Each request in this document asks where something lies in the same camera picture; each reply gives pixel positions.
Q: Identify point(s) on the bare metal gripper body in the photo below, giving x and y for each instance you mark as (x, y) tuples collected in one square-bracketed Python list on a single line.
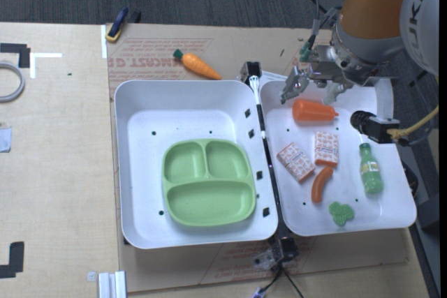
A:
[(326, 63)]

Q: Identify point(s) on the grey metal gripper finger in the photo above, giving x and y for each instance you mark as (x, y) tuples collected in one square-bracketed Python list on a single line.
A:
[(333, 92), (292, 85)]

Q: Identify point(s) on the orange and white carton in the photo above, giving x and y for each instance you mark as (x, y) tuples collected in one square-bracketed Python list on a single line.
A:
[(295, 162), (326, 148)]

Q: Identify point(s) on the brown cardboard board red print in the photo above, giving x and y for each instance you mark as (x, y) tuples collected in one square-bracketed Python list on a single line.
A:
[(251, 150)]

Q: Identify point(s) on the green plastic bottle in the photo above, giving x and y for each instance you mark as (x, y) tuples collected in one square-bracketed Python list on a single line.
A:
[(371, 171)]

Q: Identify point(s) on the orange toy sausage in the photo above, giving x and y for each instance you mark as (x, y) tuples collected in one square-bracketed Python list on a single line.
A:
[(320, 185)]

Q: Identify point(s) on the orange toy carrot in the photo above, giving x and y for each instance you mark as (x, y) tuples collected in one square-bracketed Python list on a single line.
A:
[(199, 65)]

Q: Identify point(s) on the white plastic tray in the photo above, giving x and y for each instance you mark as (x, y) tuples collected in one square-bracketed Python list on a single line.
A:
[(146, 164), (349, 192)]

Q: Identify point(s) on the green toy broccoli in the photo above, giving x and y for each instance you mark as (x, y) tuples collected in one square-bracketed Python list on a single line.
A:
[(340, 213)]

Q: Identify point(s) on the green divided plate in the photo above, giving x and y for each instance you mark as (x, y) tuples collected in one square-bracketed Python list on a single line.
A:
[(207, 181)]

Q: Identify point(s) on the black cylinder on white bracket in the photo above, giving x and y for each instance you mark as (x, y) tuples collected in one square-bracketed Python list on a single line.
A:
[(375, 115)]

